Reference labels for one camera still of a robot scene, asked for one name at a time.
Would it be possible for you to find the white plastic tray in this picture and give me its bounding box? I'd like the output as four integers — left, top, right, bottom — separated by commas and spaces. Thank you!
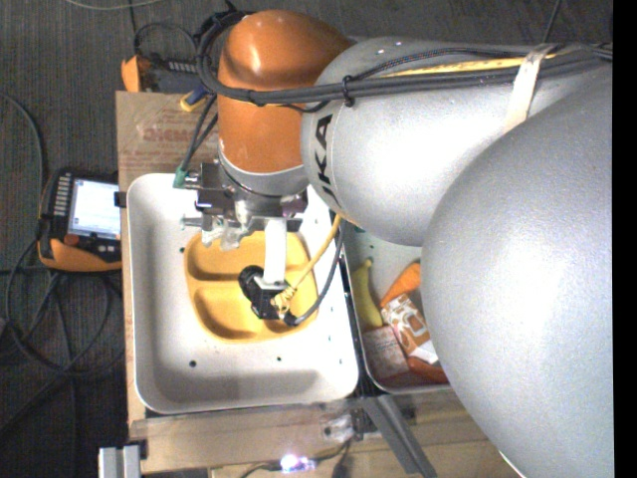
125, 172, 360, 415
341, 219, 453, 395

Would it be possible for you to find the brown and white snack packet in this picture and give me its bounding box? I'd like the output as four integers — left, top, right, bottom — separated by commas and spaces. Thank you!
379, 294, 440, 366

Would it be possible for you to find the white and pink carton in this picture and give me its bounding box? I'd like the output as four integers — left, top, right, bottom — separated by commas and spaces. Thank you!
361, 325, 410, 388

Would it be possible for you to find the yellow divided plate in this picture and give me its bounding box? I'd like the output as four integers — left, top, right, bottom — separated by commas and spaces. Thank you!
183, 230, 320, 344

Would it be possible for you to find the orange packet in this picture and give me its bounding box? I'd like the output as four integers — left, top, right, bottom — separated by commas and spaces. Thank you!
406, 355, 450, 385

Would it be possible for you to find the brown cardboard board red print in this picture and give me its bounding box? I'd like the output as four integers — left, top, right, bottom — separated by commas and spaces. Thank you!
114, 91, 494, 472

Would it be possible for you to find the black cylinder on white bracket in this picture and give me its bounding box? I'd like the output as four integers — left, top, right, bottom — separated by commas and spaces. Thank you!
238, 218, 291, 321

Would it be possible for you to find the orange carrot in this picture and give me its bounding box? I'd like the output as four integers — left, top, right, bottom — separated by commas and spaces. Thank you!
379, 261, 423, 309

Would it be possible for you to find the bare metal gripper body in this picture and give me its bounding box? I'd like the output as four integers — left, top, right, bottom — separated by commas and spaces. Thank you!
195, 161, 309, 233

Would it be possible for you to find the yellow banana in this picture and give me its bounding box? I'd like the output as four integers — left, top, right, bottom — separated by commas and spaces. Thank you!
349, 257, 385, 332

